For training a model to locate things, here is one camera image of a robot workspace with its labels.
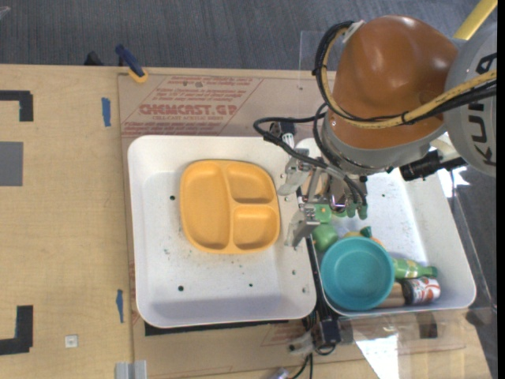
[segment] orange plate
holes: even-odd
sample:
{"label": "orange plate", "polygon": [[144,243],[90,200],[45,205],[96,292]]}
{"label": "orange plate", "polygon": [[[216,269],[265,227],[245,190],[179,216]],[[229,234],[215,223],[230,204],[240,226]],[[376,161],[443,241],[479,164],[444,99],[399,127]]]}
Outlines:
{"label": "orange plate", "polygon": [[186,238],[209,253],[265,250],[279,236],[279,203],[270,175],[234,160],[201,160],[182,173],[181,222]]}

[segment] gray carpet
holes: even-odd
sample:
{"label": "gray carpet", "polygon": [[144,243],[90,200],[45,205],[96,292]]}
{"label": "gray carpet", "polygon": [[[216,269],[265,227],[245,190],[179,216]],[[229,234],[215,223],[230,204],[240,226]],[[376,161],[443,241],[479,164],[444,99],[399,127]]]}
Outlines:
{"label": "gray carpet", "polygon": [[[417,17],[452,36],[479,0],[0,0],[0,63],[118,63],[123,43],[144,66],[297,69],[300,34],[384,14]],[[497,21],[497,12],[486,20]],[[455,215],[485,276],[479,306],[497,303],[496,180],[466,172]],[[476,321],[494,377],[497,315]]]}

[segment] soda can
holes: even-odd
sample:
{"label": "soda can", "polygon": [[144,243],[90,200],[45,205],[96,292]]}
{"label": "soda can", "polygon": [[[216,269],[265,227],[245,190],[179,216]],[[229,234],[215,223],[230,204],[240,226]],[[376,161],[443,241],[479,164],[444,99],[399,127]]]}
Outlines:
{"label": "soda can", "polygon": [[403,280],[402,291],[407,305],[424,305],[440,297],[438,281],[427,276]]}

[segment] yellow bar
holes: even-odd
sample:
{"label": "yellow bar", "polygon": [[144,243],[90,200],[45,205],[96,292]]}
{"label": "yellow bar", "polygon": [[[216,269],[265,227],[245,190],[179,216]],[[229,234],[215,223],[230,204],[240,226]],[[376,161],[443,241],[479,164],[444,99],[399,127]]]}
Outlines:
{"label": "yellow bar", "polygon": [[456,31],[454,38],[468,40],[497,5],[498,0],[480,0],[459,30]]}

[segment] blue bowl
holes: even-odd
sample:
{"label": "blue bowl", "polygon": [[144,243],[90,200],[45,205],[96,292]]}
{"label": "blue bowl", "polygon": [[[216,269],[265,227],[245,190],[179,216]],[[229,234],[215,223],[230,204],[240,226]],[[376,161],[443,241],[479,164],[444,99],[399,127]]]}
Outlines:
{"label": "blue bowl", "polygon": [[338,240],[323,255],[320,270],[326,296],[337,308],[349,311],[380,305],[395,282],[391,256],[366,237]]}

